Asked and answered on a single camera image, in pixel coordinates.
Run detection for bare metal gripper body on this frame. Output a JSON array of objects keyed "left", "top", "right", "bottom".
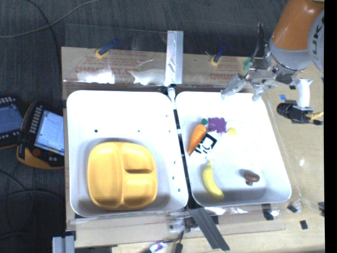
[{"left": 246, "top": 61, "right": 301, "bottom": 88}]

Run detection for thin black and white rod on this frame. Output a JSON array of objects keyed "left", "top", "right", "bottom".
[{"left": 167, "top": 86, "right": 197, "bottom": 209}]

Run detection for purple grapes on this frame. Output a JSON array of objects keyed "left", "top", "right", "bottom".
[{"left": 207, "top": 116, "right": 228, "bottom": 134}]

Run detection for black cylinder on white bracket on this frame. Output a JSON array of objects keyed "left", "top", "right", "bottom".
[{"left": 276, "top": 78, "right": 315, "bottom": 124}]

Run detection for brown cardboard board red print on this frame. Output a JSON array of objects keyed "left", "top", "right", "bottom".
[{"left": 61, "top": 46, "right": 325, "bottom": 249}]

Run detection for yellow banana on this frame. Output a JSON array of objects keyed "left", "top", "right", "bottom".
[{"left": 202, "top": 160, "right": 225, "bottom": 200}]

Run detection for orange carrot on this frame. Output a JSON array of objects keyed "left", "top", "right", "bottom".
[{"left": 187, "top": 118, "right": 209, "bottom": 155}]

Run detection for brown mushroom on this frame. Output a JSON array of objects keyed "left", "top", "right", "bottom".
[{"left": 239, "top": 169, "right": 261, "bottom": 187}]

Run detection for white plastic tray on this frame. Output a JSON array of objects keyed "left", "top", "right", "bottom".
[
  {"left": 65, "top": 90, "right": 190, "bottom": 218},
  {"left": 175, "top": 91, "right": 293, "bottom": 208}
]

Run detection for yellow divided plate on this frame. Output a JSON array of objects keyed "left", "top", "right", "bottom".
[{"left": 86, "top": 141, "right": 158, "bottom": 212}]

